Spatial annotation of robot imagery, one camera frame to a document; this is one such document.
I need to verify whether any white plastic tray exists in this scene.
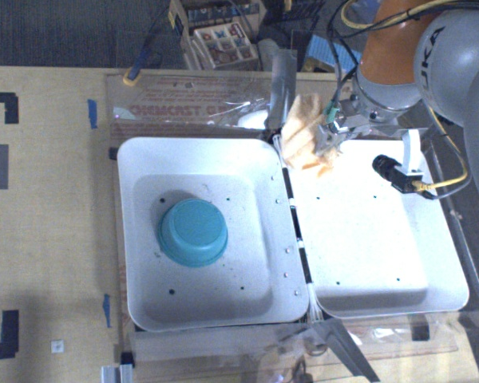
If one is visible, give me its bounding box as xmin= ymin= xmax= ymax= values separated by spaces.
xmin=280 ymin=137 xmax=470 ymax=320
xmin=116 ymin=136 xmax=311 ymax=333

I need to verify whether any teal bowl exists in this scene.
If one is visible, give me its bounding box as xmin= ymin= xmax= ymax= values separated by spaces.
xmin=156 ymin=197 xmax=230 ymax=269

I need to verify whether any tan toy bread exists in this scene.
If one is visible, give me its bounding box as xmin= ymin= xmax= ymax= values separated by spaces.
xmin=280 ymin=92 xmax=342 ymax=177

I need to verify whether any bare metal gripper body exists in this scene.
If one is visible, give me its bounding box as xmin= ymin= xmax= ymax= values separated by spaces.
xmin=317 ymin=95 xmax=401 ymax=155

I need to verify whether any black cylinder on white bracket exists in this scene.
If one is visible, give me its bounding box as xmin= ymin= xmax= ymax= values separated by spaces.
xmin=371 ymin=128 xmax=428 ymax=195

